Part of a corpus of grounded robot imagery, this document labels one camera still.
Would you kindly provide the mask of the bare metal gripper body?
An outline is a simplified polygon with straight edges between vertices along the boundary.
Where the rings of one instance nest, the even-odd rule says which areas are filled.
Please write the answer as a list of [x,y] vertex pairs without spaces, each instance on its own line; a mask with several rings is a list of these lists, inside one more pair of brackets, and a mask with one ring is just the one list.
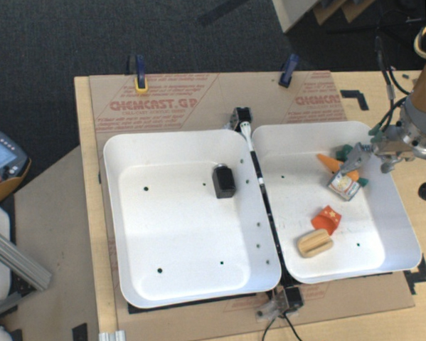
[[389,125],[371,139],[373,153],[386,162],[426,160],[426,135],[412,124]]

